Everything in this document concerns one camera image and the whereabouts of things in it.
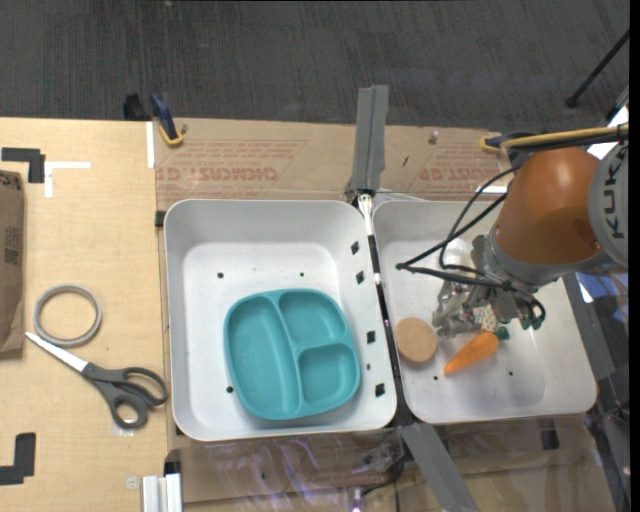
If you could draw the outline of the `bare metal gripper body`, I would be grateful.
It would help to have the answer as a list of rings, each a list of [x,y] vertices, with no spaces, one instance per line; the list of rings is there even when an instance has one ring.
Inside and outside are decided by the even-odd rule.
[[[532,306],[538,286],[517,274],[519,263],[511,264],[489,234],[478,235],[472,242],[472,261],[483,277],[497,285],[491,299],[493,306]]]

